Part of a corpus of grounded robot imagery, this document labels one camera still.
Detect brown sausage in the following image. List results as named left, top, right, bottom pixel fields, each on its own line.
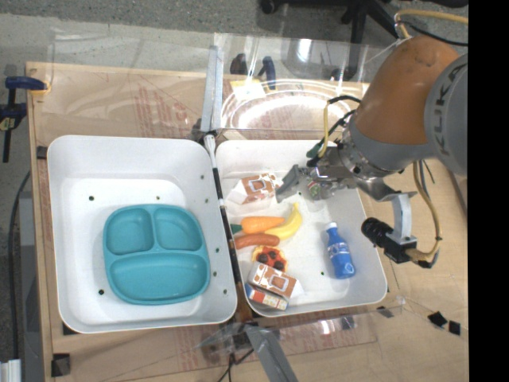
left=233, top=232, right=281, bottom=251

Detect yellow banana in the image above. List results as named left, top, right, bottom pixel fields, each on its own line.
left=274, top=201, right=304, bottom=241

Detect blue divided plate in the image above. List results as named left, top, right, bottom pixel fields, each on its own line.
left=102, top=204, right=212, bottom=306

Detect brown cardboard board, red print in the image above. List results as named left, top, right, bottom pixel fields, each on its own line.
left=25, top=61, right=469, bottom=382

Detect blue bottle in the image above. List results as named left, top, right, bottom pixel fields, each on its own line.
left=321, top=221, right=356, bottom=280

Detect black cylinder on white bracket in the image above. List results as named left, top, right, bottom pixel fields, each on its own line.
left=360, top=191, right=419, bottom=264

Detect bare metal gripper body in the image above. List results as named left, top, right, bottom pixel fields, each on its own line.
left=306, top=140, right=403, bottom=190

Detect pizza slice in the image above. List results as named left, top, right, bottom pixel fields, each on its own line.
left=251, top=245, right=288, bottom=272

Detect orange carrot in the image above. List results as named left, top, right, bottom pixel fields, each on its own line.
left=230, top=216, right=286, bottom=236

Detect white plastic tray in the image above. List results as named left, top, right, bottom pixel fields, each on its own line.
left=46, top=134, right=239, bottom=334
left=214, top=139, right=389, bottom=318

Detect white and brown carton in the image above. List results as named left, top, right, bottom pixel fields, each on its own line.
left=228, top=173, right=284, bottom=206
left=247, top=261, right=305, bottom=300

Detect orange and white carton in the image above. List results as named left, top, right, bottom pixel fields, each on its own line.
left=243, top=283, right=289, bottom=312

